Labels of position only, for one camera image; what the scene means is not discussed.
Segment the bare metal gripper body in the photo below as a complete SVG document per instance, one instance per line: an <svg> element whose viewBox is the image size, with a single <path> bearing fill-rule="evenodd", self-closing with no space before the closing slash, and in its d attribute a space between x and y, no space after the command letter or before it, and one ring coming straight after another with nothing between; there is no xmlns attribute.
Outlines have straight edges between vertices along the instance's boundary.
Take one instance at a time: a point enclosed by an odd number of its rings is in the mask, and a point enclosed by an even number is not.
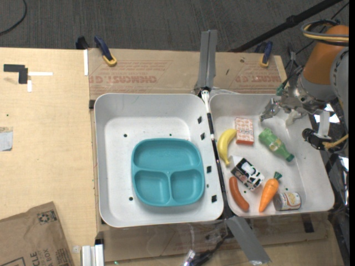
<svg viewBox="0 0 355 266"><path fill-rule="evenodd" d="M292 110L308 114L314 114L316 112L316 99L304 88L298 88L296 86L280 88L278 95L281 97L278 101L279 106L288 113Z"/></svg>

